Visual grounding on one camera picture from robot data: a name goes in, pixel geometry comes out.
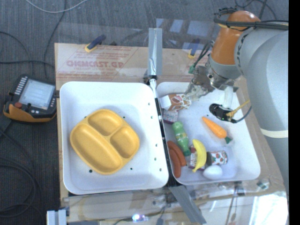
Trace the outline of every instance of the yellow banana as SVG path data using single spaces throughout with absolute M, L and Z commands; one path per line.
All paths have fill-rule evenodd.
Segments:
M 197 139 L 193 139 L 193 145 L 197 151 L 197 162 L 196 166 L 193 169 L 193 172 L 196 172 L 199 168 L 203 167 L 206 163 L 206 148 L 202 142 Z

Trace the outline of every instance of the table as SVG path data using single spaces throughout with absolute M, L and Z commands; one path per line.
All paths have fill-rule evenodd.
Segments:
M 84 52 L 85 44 L 55 44 L 57 90 L 69 81 L 144 82 L 147 69 L 147 47 L 98 45 L 95 53 Z M 189 66 L 196 59 L 188 57 L 186 49 L 164 49 L 162 81 L 189 82 L 193 77 Z M 235 84 L 240 103 L 247 100 L 245 79 Z M 60 198 L 62 207 L 68 207 L 68 222 L 99 221 L 114 224 L 133 221 L 134 214 L 144 215 L 145 224 L 153 224 L 162 218 L 166 224 L 190 224 L 170 189 L 134 190 L 93 195 L 72 195 L 62 178 L 62 144 L 60 100 L 58 98 L 58 139 L 60 154 Z M 193 201 L 208 224 L 285 224 L 288 212 L 282 176 L 276 161 L 259 130 L 253 113 L 246 124 L 261 165 L 261 173 L 255 180 L 187 186 Z

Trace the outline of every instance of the toy bottle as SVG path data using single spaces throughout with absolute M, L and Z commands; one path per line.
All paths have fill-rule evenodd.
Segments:
M 183 124 L 177 121 L 172 124 L 172 129 L 175 133 L 176 141 L 184 156 L 191 155 L 191 151 L 188 148 L 188 135 L 183 128 Z

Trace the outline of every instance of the blue and yellow clamp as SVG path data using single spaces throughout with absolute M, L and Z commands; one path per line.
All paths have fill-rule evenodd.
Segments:
M 101 35 L 99 37 L 97 37 L 94 41 L 92 41 L 91 43 L 87 44 L 85 46 L 85 51 L 90 53 L 91 51 L 95 50 L 97 48 L 98 44 L 101 44 L 104 40 L 106 39 L 105 35 Z
M 199 43 L 200 43 L 200 39 L 196 38 L 196 39 L 193 39 L 193 41 L 189 44 L 189 46 L 187 48 L 187 49 L 189 49 L 188 55 L 187 55 L 189 58 L 191 58 L 191 59 L 195 58 Z

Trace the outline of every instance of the brown sausage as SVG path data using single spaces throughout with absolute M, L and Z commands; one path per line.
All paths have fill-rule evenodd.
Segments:
M 177 153 L 173 149 L 169 149 L 169 154 L 173 163 L 173 174 L 175 178 L 179 178 L 181 176 L 181 165 Z
M 175 152 L 176 152 L 176 154 L 177 154 L 177 156 L 178 156 L 178 158 L 179 158 L 179 161 L 180 161 L 180 165 L 183 167 L 183 166 L 185 166 L 186 164 L 187 164 L 187 161 L 186 161 L 186 158 L 184 157 L 184 155 L 183 155 L 183 152 L 181 151 L 181 149 L 178 147 L 178 145 L 176 144 L 176 143 L 174 143 L 173 141 L 171 141 L 171 140 L 169 140 L 168 142 L 167 142 L 167 145 L 168 145 L 168 148 L 169 149 L 173 149 Z

